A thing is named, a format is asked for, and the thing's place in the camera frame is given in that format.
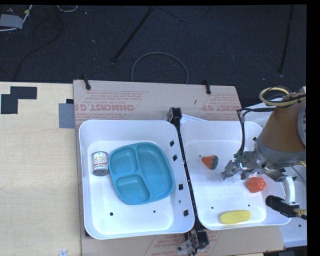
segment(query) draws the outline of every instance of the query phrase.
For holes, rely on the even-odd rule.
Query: yellow cable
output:
[[[266,105],[268,106],[276,106],[276,107],[285,107],[285,106],[288,106],[288,105],[292,105],[292,104],[295,104],[295,103],[298,103],[298,102],[303,102],[306,100],[306,96],[304,97],[301,97],[299,99],[293,99],[293,100],[290,100],[290,101],[286,101],[286,102],[272,102],[272,101],[268,101],[264,98],[264,94],[268,91],[280,91],[280,92],[283,92],[287,95],[290,94],[290,92],[284,88],[280,88],[280,87],[269,87],[267,89],[264,89],[260,92],[259,94],[259,99],[264,102]]]
[[[306,165],[303,161],[300,161],[300,162],[298,163],[298,165],[301,165],[301,166],[303,166],[304,168],[307,169],[307,165]]]

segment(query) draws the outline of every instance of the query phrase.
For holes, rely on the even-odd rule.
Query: black tape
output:
[[[10,94],[1,95],[1,114],[18,114],[18,100],[36,100],[37,87],[11,86]]]
[[[67,99],[65,100],[65,103],[67,103],[67,104],[73,104],[73,103],[74,103],[74,100],[73,100],[72,98],[67,98]]]

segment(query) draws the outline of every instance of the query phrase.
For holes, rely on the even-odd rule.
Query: toy pepper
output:
[[[208,167],[210,170],[214,170],[218,166],[219,158],[216,155],[204,156],[201,158],[201,161]]]
[[[264,190],[266,182],[261,177],[251,177],[246,183],[246,186],[248,187],[251,193],[256,193]]]

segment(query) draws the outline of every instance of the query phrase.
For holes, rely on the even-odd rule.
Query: white plastic tub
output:
[[[125,203],[110,174],[93,175],[93,154],[135,143],[154,143],[164,152],[174,177],[167,197],[138,205]],[[84,226],[99,240],[186,233],[195,215],[176,128],[163,120],[88,120],[79,128]]]
[[[254,137],[262,128],[250,121],[245,122],[244,151],[253,151]],[[282,225],[290,218],[266,206],[269,195],[285,198],[282,182],[275,182],[268,176],[259,175],[266,182],[263,191],[251,193],[247,180],[236,175],[223,180],[221,172],[242,142],[242,130],[238,121],[188,121],[181,126],[181,136],[190,180],[195,197],[199,221],[210,230],[234,229],[268,225]],[[201,158],[218,156],[217,168],[209,169]],[[238,224],[222,224],[220,215],[235,210],[248,210],[251,218]]]

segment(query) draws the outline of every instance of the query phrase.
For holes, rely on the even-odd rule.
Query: food can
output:
[[[93,174],[96,176],[105,176],[109,174],[108,168],[109,155],[106,152],[96,152],[93,154]]]

